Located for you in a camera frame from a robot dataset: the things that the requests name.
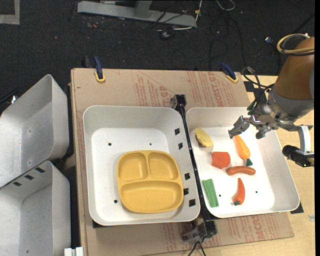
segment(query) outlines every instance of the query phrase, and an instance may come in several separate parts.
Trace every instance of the wooden table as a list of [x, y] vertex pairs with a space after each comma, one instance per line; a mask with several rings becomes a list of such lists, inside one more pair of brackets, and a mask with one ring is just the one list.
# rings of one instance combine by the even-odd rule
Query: wooden table
[[[276, 76], [260, 76], [261, 84], [270, 85], [273, 84], [277, 77]], [[250, 101], [254, 99], [254, 95], [251, 92], [247, 93]], [[71, 92], [73, 114], [75, 114], [76, 102], [74, 95]], [[297, 125], [314, 125], [314, 111], [311, 111], [306, 116], [302, 117], [296, 122]], [[300, 146], [300, 139], [297, 132], [288, 132], [284, 129], [278, 129], [278, 138], [281, 146], [294, 145]], [[311, 136], [311, 150], [314, 151], [314, 128], [310, 131]], [[79, 146], [79, 141], [75, 141], [75, 151]], [[296, 184], [298, 193], [300, 195], [300, 201], [304, 212], [291, 214], [288, 212], [288, 217], [293, 228], [294, 237], [267, 240], [261, 242], [243, 243], [237, 245], [219, 246], [206, 248], [205, 253], [207, 256], [312, 256], [316, 253], [315, 243], [315, 169], [314, 167], [302, 168], [295, 164], [291, 160], [287, 160], [289, 168], [291, 170], [294, 182]], [[81, 187], [78, 187], [78, 204], [79, 204], [79, 228], [80, 228], [80, 239], [81, 243], [85, 247], [86, 254], [86, 227], [85, 227], [85, 212], [83, 207], [83, 191]], [[189, 251], [178, 251], [165, 254], [154, 254], [158, 256], [186, 256]], [[203, 255], [200, 249], [193, 252], [192, 255], [200, 256]]]

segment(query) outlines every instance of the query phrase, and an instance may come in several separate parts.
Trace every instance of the red chili pepper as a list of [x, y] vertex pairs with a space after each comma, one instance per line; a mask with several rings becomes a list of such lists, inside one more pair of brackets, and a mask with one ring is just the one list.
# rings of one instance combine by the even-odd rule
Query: red chili pepper
[[233, 198], [234, 205], [235, 206], [242, 205], [243, 202], [245, 201], [245, 197], [246, 197], [245, 185], [242, 182], [241, 178], [238, 178], [238, 191], [235, 197]]

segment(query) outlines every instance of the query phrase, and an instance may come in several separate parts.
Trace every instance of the black hole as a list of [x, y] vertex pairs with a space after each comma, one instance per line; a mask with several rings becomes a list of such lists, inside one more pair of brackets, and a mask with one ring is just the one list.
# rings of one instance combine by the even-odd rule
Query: black hole
[[189, 200], [189, 207], [196, 205], [196, 199]]
[[43, 174], [45, 172], [44, 169], [41, 169], [40, 167], [34, 168], [36, 171], [38, 171], [39, 173]]
[[30, 176], [30, 175], [26, 175], [26, 176], [24, 176], [25, 178], [27, 178], [28, 180], [33, 180], [34, 179], [34, 177], [32, 177], [32, 176]]
[[14, 183], [12, 183], [13, 185], [16, 185], [17, 187], [20, 187], [22, 184], [21, 183], [19, 183], [19, 182], [14, 182]]

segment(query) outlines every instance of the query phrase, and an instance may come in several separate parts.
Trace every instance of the black mouse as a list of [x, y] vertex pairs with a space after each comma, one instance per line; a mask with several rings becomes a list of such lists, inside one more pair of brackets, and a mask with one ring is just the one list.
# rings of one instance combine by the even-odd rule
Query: black mouse
[[175, 29], [173, 26], [166, 26], [162, 31], [160, 31], [160, 38], [162, 40], [167, 40], [173, 38], [175, 35]]

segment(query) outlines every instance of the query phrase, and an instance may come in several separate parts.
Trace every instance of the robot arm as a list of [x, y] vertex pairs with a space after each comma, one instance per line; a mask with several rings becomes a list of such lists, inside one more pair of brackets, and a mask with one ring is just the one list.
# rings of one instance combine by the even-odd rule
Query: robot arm
[[[293, 37], [302, 37], [293, 50], [282, 47]], [[312, 125], [295, 125], [294, 122], [314, 109], [315, 38], [304, 34], [292, 34], [282, 38], [277, 49], [288, 58], [275, 82], [264, 89], [247, 108], [248, 117], [240, 116], [229, 130], [229, 137], [241, 134], [253, 125], [258, 130], [257, 139], [278, 128], [298, 132], [300, 148], [287, 145], [282, 153], [302, 167], [315, 166], [314, 153], [310, 150]], [[260, 103], [262, 94], [268, 93], [267, 101]]]

